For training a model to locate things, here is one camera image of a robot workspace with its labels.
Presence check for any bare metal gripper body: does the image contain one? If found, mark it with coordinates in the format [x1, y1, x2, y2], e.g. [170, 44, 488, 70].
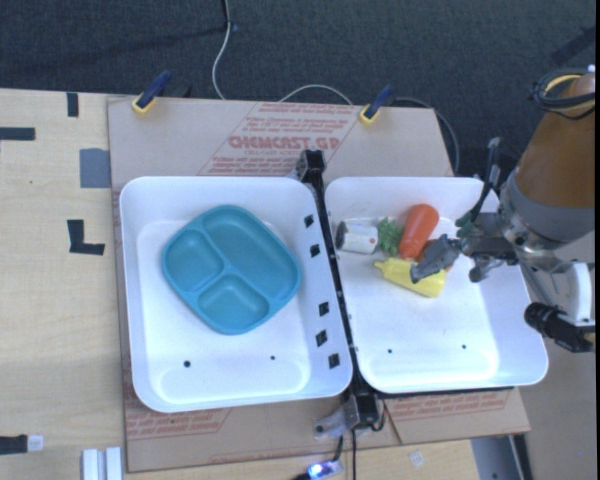
[458, 209, 567, 272]

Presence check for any orange bottle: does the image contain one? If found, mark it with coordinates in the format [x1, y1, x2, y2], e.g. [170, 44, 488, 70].
[398, 203, 441, 261]

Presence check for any yellow bottle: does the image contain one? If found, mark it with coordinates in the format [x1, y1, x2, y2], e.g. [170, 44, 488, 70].
[373, 257, 448, 299]

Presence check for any white plastic tray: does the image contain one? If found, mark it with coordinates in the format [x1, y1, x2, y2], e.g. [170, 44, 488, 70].
[118, 174, 354, 414]
[324, 175, 550, 396]

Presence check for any blue divided plate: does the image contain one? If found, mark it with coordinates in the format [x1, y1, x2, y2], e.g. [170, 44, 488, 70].
[160, 203, 303, 337]

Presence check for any brown cardboard board red print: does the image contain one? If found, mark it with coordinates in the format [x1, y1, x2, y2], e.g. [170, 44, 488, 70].
[106, 96, 532, 474]

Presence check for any black cylinder on white bracket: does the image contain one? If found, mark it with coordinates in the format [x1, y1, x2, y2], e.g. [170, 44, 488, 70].
[523, 260, 597, 354]

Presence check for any black block with thin wires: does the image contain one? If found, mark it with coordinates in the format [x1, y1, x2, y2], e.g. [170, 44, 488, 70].
[298, 148, 328, 185]
[350, 389, 384, 428]

